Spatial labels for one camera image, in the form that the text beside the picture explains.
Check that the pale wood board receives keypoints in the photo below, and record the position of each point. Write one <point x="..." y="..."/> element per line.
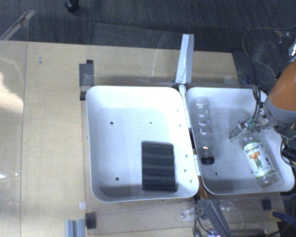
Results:
<point x="138" y="63"/>

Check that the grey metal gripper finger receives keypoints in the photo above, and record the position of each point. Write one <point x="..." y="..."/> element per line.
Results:
<point x="238" y="132"/>

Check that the clear bottle with black cap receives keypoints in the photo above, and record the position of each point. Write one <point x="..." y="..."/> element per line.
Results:
<point x="204" y="132"/>

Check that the black cylinder on white bracket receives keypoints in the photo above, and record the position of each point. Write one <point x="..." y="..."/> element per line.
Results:
<point x="292" y="155"/>

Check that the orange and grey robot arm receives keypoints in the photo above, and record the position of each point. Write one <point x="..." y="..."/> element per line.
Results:
<point x="288" y="88"/>

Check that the black ribbed foam block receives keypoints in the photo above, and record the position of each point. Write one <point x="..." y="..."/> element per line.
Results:
<point x="159" y="167"/>

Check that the white plastic tray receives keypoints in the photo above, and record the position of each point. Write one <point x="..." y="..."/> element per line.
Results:
<point x="128" y="142"/>
<point x="232" y="171"/>

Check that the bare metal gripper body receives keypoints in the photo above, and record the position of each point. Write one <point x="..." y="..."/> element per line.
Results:
<point x="270" y="122"/>

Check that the clear bottle with green label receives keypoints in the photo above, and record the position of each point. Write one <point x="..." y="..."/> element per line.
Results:
<point x="259" y="159"/>

